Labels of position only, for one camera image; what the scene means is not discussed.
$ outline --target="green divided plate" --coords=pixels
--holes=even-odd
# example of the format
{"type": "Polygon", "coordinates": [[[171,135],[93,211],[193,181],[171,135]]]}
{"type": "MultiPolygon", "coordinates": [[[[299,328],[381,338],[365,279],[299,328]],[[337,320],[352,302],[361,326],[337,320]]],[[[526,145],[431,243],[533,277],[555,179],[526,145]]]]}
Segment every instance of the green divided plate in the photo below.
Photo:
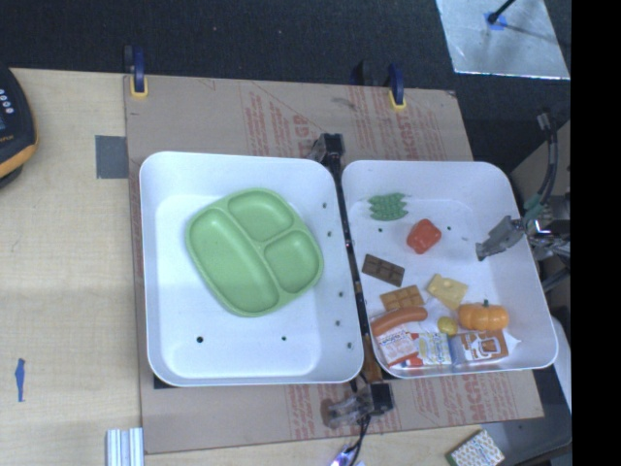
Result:
{"type": "Polygon", "coordinates": [[[217,299],[240,316],[262,316],[299,297],[323,271],[321,249],[277,193],[251,188],[202,209],[185,244],[217,299]]]}

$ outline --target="yellow device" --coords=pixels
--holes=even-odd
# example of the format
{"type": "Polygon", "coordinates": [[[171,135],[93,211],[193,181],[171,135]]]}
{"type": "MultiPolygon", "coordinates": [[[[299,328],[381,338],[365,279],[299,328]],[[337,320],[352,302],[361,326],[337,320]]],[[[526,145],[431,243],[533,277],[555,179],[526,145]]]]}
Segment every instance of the yellow device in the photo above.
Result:
{"type": "Polygon", "coordinates": [[[0,62],[0,188],[21,173],[38,145],[26,96],[11,70],[0,62]]]}

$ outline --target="clamp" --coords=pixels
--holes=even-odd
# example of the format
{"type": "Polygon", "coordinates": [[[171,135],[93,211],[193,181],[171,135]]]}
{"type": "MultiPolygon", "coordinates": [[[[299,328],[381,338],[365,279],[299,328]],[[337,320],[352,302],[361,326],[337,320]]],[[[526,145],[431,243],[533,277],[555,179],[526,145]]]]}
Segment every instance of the clamp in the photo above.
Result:
{"type": "Polygon", "coordinates": [[[388,80],[390,83],[390,105],[395,111],[400,111],[406,107],[404,97],[404,74],[394,62],[388,66],[388,80]]]}
{"type": "MultiPolygon", "coordinates": [[[[368,60],[361,60],[356,67],[351,70],[349,75],[349,84],[357,86],[377,86],[376,80],[371,71],[371,64],[368,60]]],[[[404,109],[406,98],[404,96],[404,74],[397,64],[394,62],[388,66],[388,78],[384,86],[390,86],[388,96],[390,105],[395,111],[404,109]]]]}
{"type": "Polygon", "coordinates": [[[130,91],[135,98],[148,96],[147,78],[145,77],[145,53],[142,47],[126,45],[124,47],[125,72],[130,76],[130,91]]]}

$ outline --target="white tray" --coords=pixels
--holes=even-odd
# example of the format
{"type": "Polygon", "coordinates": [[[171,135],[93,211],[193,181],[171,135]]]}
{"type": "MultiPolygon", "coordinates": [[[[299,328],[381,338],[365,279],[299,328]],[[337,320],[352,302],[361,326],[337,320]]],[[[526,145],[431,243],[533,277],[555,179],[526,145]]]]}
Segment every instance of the white tray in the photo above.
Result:
{"type": "Polygon", "coordinates": [[[476,256],[475,243],[484,242],[503,217],[520,216],[500,169],[485,162],[355,161],[343,171],[343,192],[369,317],[384,312],[379,295],[398,287],[362,273],[367,253],[404,267],[403,287],[418,286],[430,312],[416,327],[421,331],[438,331],[438,317],[451,314],[425,289],[439,273],[469,286],[463,302],[488,299],[505,306],[510,315],[506,332],[520,341],[509,357],[493,363],[393,370],[384,366],[388,373],[419,378],[537,369],[554,362],[557,338],[526,239],[482,261],[476,256]],[[371,219],[368,199],[395,192],[406,195],[409,213],[393,221],[371,219]],[[442,237],[419,255],[406,239],[423,217],[442,231],[442,237]]]}
{"type": "Polygon", "coordinates": [[[159,152],[140,171],[147,354],[176,386],[341,383],[363,345],[332,175],[306,159],[159,152]],[[299,214],[323,253],[318,283],[260,317],[225,310],[191,262],[184,228],[235,191],[265,187],[299,214]]]}

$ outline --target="wooden table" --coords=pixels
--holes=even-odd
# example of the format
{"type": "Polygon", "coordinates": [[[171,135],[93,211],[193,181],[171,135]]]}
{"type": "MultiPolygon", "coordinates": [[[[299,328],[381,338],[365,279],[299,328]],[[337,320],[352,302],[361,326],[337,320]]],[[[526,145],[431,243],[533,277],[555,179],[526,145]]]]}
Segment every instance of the wooden table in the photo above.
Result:
{"type": "MultiPolygon", "coordinates": [[[[141,426],[128,184],[97,179],[95,166],[95,137],[125,136],[122,75],[14,73],[41,142],[0,190],[0,464],[100,466],[107,430],[141,426]]],[[[444,466],[479,429],[370,435],[359,460],[444,466]]],[[[145,464],[319,466],[344,444],[158,454],[145,464]]]]}

